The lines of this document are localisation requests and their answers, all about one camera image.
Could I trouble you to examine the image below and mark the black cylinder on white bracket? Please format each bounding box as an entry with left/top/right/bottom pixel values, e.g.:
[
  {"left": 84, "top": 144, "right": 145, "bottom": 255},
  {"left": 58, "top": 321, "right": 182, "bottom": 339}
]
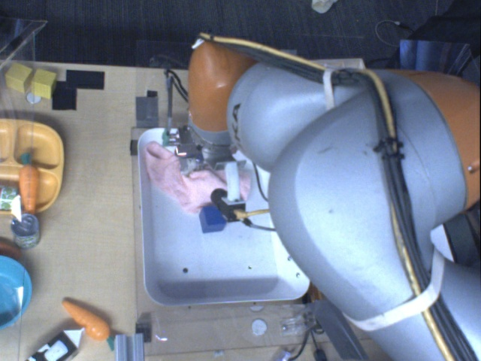
[{"left": 210, "top": 161, "right": 247, "bottom": 223}]

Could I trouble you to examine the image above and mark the blue bowl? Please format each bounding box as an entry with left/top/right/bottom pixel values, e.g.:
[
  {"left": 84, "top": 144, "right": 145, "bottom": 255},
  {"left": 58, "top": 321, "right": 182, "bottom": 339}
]
[{"left": 0, "top": 254, "right": 33, "bottom": 330}]

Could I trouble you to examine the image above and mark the small green patterned can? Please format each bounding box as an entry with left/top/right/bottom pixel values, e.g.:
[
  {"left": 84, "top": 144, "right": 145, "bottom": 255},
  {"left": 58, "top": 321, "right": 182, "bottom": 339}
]
[{"left": 11, "top": 213, "right": 41, "bottom": 249}]

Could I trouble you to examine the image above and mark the white plastic tray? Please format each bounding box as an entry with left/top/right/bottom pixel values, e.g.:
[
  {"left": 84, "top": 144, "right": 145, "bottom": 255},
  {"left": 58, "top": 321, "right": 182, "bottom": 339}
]
[{"left": 136, "top": 126, "right": 311, "bottom": 307}]

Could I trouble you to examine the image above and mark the orange divided plate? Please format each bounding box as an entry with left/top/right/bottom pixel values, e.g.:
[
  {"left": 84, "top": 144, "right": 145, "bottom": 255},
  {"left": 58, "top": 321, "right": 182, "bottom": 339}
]
[{"left": 0, "top": 118, "right": 65, "bottom": 214}]

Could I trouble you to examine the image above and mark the black and white carton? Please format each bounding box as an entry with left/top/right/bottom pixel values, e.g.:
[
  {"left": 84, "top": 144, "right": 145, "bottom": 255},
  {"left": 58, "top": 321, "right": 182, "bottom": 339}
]
[{"left": 25, "top": 327, "right": 86, "bottom": 361}]

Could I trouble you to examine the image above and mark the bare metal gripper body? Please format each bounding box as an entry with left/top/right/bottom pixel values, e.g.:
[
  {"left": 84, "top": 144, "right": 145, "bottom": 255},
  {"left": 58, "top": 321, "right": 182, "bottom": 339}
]
[{"left": 174, "top": 125, "right": 237, "bottom": 174}]

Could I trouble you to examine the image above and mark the green and white carton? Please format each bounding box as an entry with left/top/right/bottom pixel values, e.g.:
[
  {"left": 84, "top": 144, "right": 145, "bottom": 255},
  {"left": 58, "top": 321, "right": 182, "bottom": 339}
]
[{"left": 0, "top": 185, "right": 23, "bottom": 218}]

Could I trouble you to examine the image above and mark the orange carrot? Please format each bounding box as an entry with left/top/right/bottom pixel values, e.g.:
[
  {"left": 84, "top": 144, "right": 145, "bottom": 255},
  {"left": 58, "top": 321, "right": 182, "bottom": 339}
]
[
  {"left": 61, "top": 298, "right": 116, "bottom": 350},
  {"left": 18, "top": 152, "right": 41, "bottom": 216}
]

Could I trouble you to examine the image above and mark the yellow cube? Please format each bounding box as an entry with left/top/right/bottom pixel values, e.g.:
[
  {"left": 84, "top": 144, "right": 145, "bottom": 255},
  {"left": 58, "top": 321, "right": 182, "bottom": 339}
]
[
  {"left": 4, "top": 62, "right": 34, "bottom": 92},
  {"left": 30, "top": 68, "right": 58, "bottom": 100}
]

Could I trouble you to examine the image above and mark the blue cube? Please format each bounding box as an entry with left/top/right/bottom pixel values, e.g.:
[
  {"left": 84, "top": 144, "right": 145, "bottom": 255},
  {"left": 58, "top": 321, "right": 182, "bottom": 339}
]
[{"left": 198, "top": 205, "right": 228, "bottom": 235}]

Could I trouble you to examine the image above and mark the clear plastic bottle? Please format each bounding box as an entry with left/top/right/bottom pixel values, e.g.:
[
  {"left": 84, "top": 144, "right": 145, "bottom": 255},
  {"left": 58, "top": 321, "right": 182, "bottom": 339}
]
[{"left": 279, "top": 313, "right": 315, "bottom": 338}]

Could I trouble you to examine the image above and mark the pink cloth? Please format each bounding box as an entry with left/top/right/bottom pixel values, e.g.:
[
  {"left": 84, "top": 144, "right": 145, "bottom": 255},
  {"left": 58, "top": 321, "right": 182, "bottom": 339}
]
[{"left": 144, "top": 141, "right": 252, "bottom": 215}]

